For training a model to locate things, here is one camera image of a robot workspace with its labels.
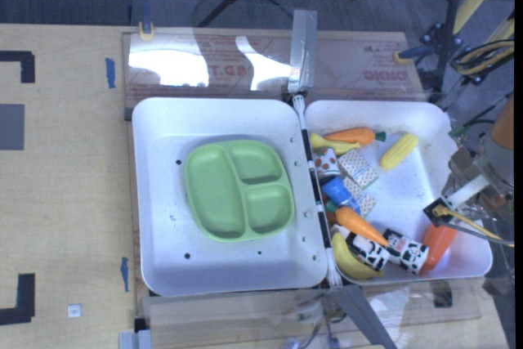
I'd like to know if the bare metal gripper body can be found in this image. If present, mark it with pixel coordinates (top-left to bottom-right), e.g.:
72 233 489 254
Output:
448 145 488 182

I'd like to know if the white plastic tray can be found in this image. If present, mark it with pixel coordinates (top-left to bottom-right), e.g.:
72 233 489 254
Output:
303 99 494 285
131 96 329 298

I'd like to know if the yellow corn cob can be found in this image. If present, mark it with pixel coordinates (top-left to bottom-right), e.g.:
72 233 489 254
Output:
378 132 420 172

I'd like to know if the white carton with orange pattern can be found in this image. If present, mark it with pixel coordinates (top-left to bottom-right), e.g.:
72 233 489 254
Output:
342 175 378 218
337 148 380 190

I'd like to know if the cow print can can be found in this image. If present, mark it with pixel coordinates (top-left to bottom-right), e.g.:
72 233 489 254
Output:
382 228 431 276

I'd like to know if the orange carrot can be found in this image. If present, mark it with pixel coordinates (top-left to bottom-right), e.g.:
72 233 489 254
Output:
324 199 390 248
322 126 387 147

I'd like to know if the blue bottle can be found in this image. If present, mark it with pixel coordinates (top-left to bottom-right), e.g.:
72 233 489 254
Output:
320 176 363 216

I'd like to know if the cow print carton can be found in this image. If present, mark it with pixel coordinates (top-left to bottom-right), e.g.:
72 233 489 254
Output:
345 232 391 272

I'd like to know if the white can with red print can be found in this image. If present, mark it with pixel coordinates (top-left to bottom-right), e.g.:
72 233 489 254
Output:
311 146 342 181

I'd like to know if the yellow banana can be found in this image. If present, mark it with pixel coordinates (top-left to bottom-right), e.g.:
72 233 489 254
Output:
308 131 362 157
330 231 386 281

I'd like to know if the brown cardboard board, red print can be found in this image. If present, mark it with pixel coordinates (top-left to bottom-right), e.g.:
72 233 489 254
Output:
122 30 430 299

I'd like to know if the thin black and white rod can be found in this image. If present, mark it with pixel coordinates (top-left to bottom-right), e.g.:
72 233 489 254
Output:
291 93 343 290

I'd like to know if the green divided plate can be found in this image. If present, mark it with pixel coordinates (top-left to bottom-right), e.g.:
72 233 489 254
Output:
184 139 297 244

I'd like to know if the black cylinder on white bracket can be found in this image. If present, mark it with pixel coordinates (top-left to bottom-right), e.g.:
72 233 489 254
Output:
422 174 490 228

